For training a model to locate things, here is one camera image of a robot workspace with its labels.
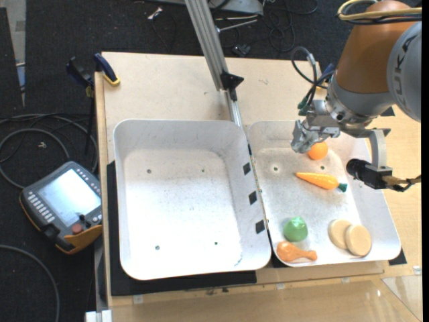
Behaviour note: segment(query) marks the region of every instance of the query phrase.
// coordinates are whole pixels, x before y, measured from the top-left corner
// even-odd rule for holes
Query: black carpet
[[[345,1],[278,0],[278,6],[265,8],[265,17],[257,23],[221,34],[225,54],[234,56],[231,52],[233,45],[247,44],[251,46],[250,58],[289,59],[290,49],[304,46],[314,54],[322,68],[329,63],[336,64],[351,30],[349,24],[335,17]],[[415,6],[421,0],[400,1]],[[285,2],[289,11],[284,10]],[[153,23],[147,16],[158,6],[162,6],[164,12]],[[5,13],[1,11],[0,20],[4,20]],[[236,15],[219,11],[214,16]],[[17,104],[19,106],[15,100],[19,94],[13,94],[17,89],[17,77],[8,61],[11,74],[1,77],[3,85],[0,89],[4,91],[6,87],[7,91],[1,91],[0,116],[88,113],[89,101],[84,89],[66,74],[66,63],[73,56],[93,72],[92,57],[100,51],[202,54],[185,6],[135,0],[27,0],[26,18],[26,107],[18,113],[15,110]],[[227,21],[217,21],[220,28],[228,25]],[[7,53],[3,52],[3,38],[2,28],[1,54]],[[10,53],[10,38],[6,37],[6,42],[9,42]],[[18,128],[17,123],[0,123],[0,140]],[[64,138],[68,139],[68,146],[75,148],[74,154],[81,162],[90,163],[82,155],[82,135],[70,132]],[[35,178],[35,169],[43,174],[48,167],[59,166],[64,161],[58,149],[46,148],[51,152],[45,154],[38,148],[37,142],[42,141],[41,138],[28,137],[28,141],[21,146],[22,152],[12,163],[4,163],[7,173],[22,183],[30,183]],[[0,153],[0,164],[4,157],[5,154]],[[85,311],[95,309],[92,248],[66,256],[48,246],[22,213],[18,195],[19,189],[0,178],[3,216],[0,218],[0,244],[17,246],[40,258],[52,272],[60,290],[60,320],[82,321]],[[0,256],[0,320],[53,321],[54,292],[42,269],[20,254],[0,250]]]

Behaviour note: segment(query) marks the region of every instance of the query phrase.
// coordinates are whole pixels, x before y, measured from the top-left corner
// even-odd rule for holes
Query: orange ball
[[[321,160],[328,154],[328,145],[326,142],[318,142],[312,145],[307,155],[312,160]]]

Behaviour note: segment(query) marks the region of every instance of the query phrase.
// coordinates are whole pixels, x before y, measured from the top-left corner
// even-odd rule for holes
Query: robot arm
[[[304,153],[314,143],[337,138],[341,132],[369,138],[372,163],[352,159],[347,172],[374,189],[404,191],[403,182],[395,180],[386,164],[384,137],[390,129],[366,127],[393,104],[421,121],[421,8],[416,14],[416,9],[398,1],[364,0],[371,2],[365,13],[344,15],[343,10],[357,1],[361,0],[339,9],[341,19],[358,25],[330,78],[326,98],[310,98],[300,106],[305,119],[296,121],[291,146]],[[419,179],[407,181],[406,188]]]

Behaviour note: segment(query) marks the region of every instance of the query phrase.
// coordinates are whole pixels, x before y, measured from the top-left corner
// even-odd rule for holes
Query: carrot
[[[345,192],[347,189],[347,184],[340,184],[335,176],[330,174],[297,172],[295,175],[326,190],[333,190],[338,187],[342,192]]]

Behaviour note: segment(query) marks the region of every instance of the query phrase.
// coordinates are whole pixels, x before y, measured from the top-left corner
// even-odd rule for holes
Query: wooden tabletop
[[[204,57],[114,52],[104,52],[103,56],[121,78],[121,84],[112,87],[100,73],[95,75],[105,216],[103,241],[107,292],[110,292],[106,165],[114,160],[113,128],[130,118],[226,120],[229,114],[225,96],[216,91]],[[296,105],[310,84],[294,70],[290,61],[227,58],[227,64],[232,74],[245,78],[237,88],[245,131],[256,121],[301,118]],[[298,64],[310,76],[308,63]],[[387,165],[393,168],[396,177],[413,178],[421,173],[421,125],[398,108],[393,109],[395,117],[379,117],[371,127],[391,128],[386,137]],[[377,314],[381,314],[390,318],[386,321],[416,321],[408,305],[396,298],[383,280],[390,277],[406,280],[414,276],[416,268],[422,267],[421,184],[404,193],[385,190],[384,194],[406,264],[390,266],[388,261],[380,261],[305,268],[268,265],[257,270],[255,285],[138,297],[112,297],[108,293],[113,320],[265,321],[272,317],[269,320],[284,321],[283,314],[287,313],[292,320],[299,317],[311,321],[312,314],[318,313],[324,321],[322,316],[329,316],[330,310],[336,309],[334,315],[339,321],[344,319],[342,314],[348,313],[362,317],[360,320],[370,317],[383,321],[385,319],[378,319]]]

